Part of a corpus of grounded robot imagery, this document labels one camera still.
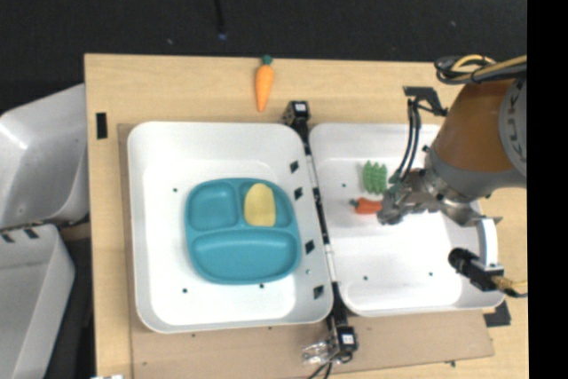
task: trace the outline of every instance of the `toy carrot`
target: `toy carrot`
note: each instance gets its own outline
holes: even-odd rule
[[[263,65],[256,71],[255,90],[256,90],[256,108],[258,112],[263,112],[268,97],[270,96],[270,89],[274,82],[274,70],[270,66],[272,57],[269,55],[263,56]]]
[[[351,199],[349,203],[355,207],[355,213],[360,215],[369,215],[383,209],[380,201],[371,201],[367,198],[358,198],[356,201]]]

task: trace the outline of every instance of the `white plastic object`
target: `white plastic object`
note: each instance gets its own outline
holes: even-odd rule
[[[89,211],[84,84],[0,117],[0,227]]]
[[[476,222],[479,235],[478,263],[485,270],[491,270],[499,264],[497,250],[497,229],[492,218],[481,218]]]
[[[55,226],[0,237],[0,377],[43,378],[74,278]]]
[[[293,130],[262,123],[146,122],[132,130],[127,148],[136,307],[149,328],[174,333],[260,327],[328,315],[331,280],[304,145]],[[219,178],[264,179],[286,193],[302,247],[291,274],[227,285],[207,281],[192,268],[185,201],[198,184]]]
[[[423,166],[423,146],[438,127],[423,125],[414,167]],[[448,263],[454,248],[479,254],[497,251],[491,230],[459,227],[442,213],[407,216],[398,225],[381,225],[376,215],[358,215],[350,199],[365,196],[361,171],[367,161],[400,165],[408,127],[404,124],[323,123],[310,135],[312,154],[340,294],[362,316],[494,307],[498,291],[482,292]]]

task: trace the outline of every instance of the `white tray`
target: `white tray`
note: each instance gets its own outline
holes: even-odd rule
[[[414,167],[423,166],[437,126],[423,125]],[[398,225],[381,225],[375,215],[358,215],[350,199],[366,196],[361,170],[367,161],[400,165],[407,142],[403,124],[324,123],[310,135],[327,221],[336,278],[353,312],[380,316],[498,305],[503,294],[482,292],[448,263],[450,251],[479,251],[476,228],[459,227],[438,213],[410,215]],[[488,248],[497,250],[496,245]]]
[[[278,124],[148,122],[131,132],[127,147],[135,298],[149,328],[172,333],[310,323],[327,316],[331,282],[304,146],[293,130]],[[192,268],[185,200],[195,186],[218,178],[265,179],[288,195],[302,240],[292,274],[265,284],[224,285]],[[296,201],[297,188],[303,195]],[[314,248],[306,253],[309,242]]]

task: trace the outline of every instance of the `black connector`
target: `black connector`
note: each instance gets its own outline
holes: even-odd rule
[[[307,101],[290,101],[281,118],[285,125],[298,133],[300,138],[302,138],[306,154],[312,154],[308,141],[308,121],[310,117],[310,108]]]
[[[355,334],[355,329],[350,326],[337,327],[337,342],[339,344],[339,358],[344,358],[353,355],[353,353],[359,348],[359,342],[357,341],[357,335]]]
[[[424,111],[428,111],[434,115],[447,115],[447,107],[442,107],[438,93],[431,87],[403,87],[407,97],[414,97],[414,103]],[[421,105],[421,101],[426,101],[430,107]]]
[[[450,265],[460,274],[469,278],[471,284],[483,291],[498,290],[493,281],[495,276],[503,276],[502,268],[487,271],[475,264],[479,257],[462,248],[453,249],[448,256]]]

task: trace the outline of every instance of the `blue divided plate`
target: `blue divided plate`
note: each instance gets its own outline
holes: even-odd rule
[[[243,215],[249,188],[274,193],[274,226],[249,225]],[[185,233],[195,270],[220,284],[279,280],[300,262],[301,242],[292,203],[277,185],[253,178],[223,178],[197,185],[185,204]]]

